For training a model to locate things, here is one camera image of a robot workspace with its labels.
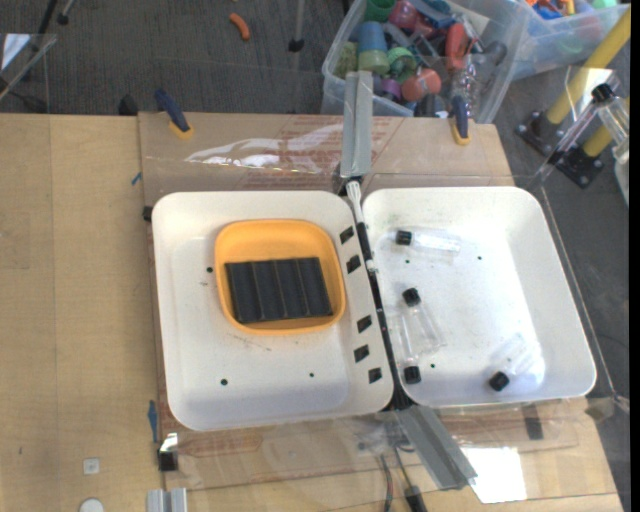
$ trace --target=clear plastic container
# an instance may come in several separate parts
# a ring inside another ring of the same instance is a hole
[[[475,121],[477,123],[491,123],[511,83],[514,59],[519,51],[524,21],[526,21],[521,14],[523,6],[518,2],[511,1],[502,1],[498,4],[497,2],[480,0],[456,0],[456,2],[447,3],[452,14],[464,14],[469,23],[473,24],[475,31],[482,38],[483,46],[486,47],[493,41],[499,41],[508,48],[507,56],[495,70],[492,83],[483,91],[480,105],[476,108]],[[352,4],[322,65],[322,74],[324,75],[322,114],[342,115],[343,113],[345,81],[336,76],[336,69],[339,67],[343,46],[351,39],[352,34],[363,20],[365,7],[365,0],[355,0]],[[432,57],[429,66],[433,69],[445,69],[445,60],[444,57]],[[445,77],[442,78],[443,87],[447,86],[449,80]],[[390,99],[374,96],[373,115],[412,117],[414,110]]]
[[[544,19],[526,0],[518,0],[527,20],[513,80],[576,64],[591,56],[629,4],[596,9],[574,0],[576,13]]]

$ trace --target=black cable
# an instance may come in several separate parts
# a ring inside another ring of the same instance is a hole
[[[416,452],[415,448],[406,448],[403,445],[411,446],[411,443],[409,443],[409,442],[405,442],[405,443],[398,442],[398,443],[396,443],[395,447],[398,450],[400,450],[401,452],[404,452],[404,453],[415,453]]]
[[[396,460],[398,461],[398,466],[402,471],[402,476],[407,484],[407,487],[404,490],[404,499],[407,500],[407,504],[412,512],[428,512],[427,507],[424,504],[424,500],[422,499],[422,491],[417,485],[412,485],[411,480],[409,479],[409,475],[407,474],[407,470],[402,463],[402,458],[400,457],[400,453],[398,452],[399,443],[393,445],[393,453],[396,455]]]
[[[391,478],[391,471],[389,470],[389,466],[387,465],[384,455],[380,455],[380,463],[382,464],[384,476],[387,481],[387,495],[384,500],[384,512],[389,512],[389,510],[391,510],[391,502],[393,501],[393,479]]]

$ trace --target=blue clamp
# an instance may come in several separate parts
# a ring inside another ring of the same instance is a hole
[[[451,107],[453,110],[454,123],[452,126],[453,138],[456,144],[466,146],[471,142],[469,136],[469,114],[467,112],[467,103],[460,95],[456,95],[451,99]]]
[[[448,4],[446,2],[427,3],[425,0],[409,1],[420,14],[424,15],[431,22],[433,28],[448,28],[456,22],[456,19],[453,15],[449,14],[448,12],[442,12],[442,10],[440,10],[446,10],[446,7],[448,7]]]
[[[158,108],[164,110],[171,118],[169,127],[180,137],[181,139],[188,139],[193,135],[193,128],[187,122],[182,109],[178,103],[163,89],[158,89],[155,94]]]

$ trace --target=orange plastic bowl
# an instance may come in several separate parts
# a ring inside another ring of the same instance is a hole
[[[331,315],[251,324],[241,324],[235,319],[226,263],[312,257],[320,260]],[[335,324],[346,309],[344,281],[333,241],[311,222],[261,219],[231,223],[216,237],[214,262],[222,311],[229,322],[244,332],[268,336],[317,332]]]

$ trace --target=floor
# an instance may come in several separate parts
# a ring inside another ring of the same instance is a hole
[[[33,33],[45,2],[0,0],[0,34]],[[321,66],[343,19],[338,0],[307,2],[305,47],[299,61],[287,50],[295,31],[294,0],[78,0],[70,23],[55,17],[56,46],[17,91],[49,96],[50,111],[115,115],[125,94],[143,110],[155,110],[153,91],[165,87],[185,110],[213,112],[319,112]],[[58,13],[62,4],[55,11]],[[242,43],[228,15],[241,12],[252,26]],[[629,91],[630,43],[611,62]],[[599,379],[592,395],[616,397],[598,413],[598,427],[626,511],[631,510],[629,379],[629,209],[608,150],[603,168],[582,189],[559,172],[541,184],[533,177],[544,161],[518,135],[534,110],[548,108],[561,90],[566,68],[511,83],[494,123],[512,171],[553,212],[584,301]],[[0,111],[25,111],[9,97]]]

